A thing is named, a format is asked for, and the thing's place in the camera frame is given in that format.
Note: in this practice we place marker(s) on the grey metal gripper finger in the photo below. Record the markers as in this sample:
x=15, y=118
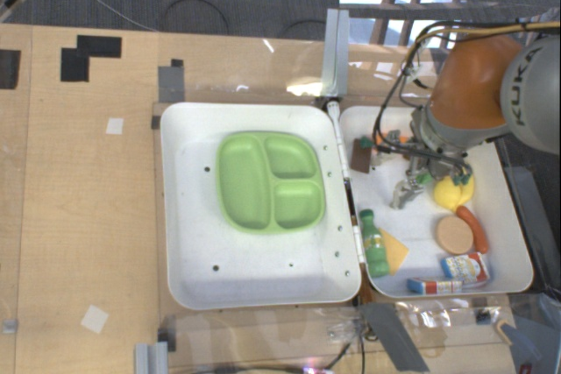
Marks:
x=414, y=189
x=398, y=197

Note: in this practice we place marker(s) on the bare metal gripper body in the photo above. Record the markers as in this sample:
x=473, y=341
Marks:
x=431, y=165

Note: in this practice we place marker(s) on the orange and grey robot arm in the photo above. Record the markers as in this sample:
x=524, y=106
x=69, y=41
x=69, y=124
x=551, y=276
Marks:
x=469, y=79

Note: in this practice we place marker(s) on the yellow toy fruit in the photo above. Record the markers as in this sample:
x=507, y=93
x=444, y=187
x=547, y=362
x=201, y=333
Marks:
x=447, y=190

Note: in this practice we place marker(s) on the brown rectangular block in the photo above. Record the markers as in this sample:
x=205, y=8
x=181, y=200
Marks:
x=361, y=160

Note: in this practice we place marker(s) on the yellow cheese wedge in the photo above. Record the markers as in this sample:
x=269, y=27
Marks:
x=396, y=251

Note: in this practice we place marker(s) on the orange carrot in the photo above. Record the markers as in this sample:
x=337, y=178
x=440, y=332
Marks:
x=380, y=138

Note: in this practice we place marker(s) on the green bottle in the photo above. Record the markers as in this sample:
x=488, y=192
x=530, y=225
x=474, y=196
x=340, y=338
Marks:
x=375, y=251

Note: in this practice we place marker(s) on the tan round biscuit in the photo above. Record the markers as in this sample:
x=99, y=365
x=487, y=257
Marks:
x=454, y=235

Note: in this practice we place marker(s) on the thin black and white rod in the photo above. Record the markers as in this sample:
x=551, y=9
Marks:
x=341, y=149

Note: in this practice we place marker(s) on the red sausage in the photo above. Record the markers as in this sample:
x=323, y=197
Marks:
x=477, y=230

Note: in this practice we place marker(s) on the white plastic tray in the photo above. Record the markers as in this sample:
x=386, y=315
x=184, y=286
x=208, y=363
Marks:
x=193, y=267
x=499, y=232

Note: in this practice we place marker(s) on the green divided plate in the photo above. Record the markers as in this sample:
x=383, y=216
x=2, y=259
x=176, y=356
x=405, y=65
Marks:
x=245, y=184

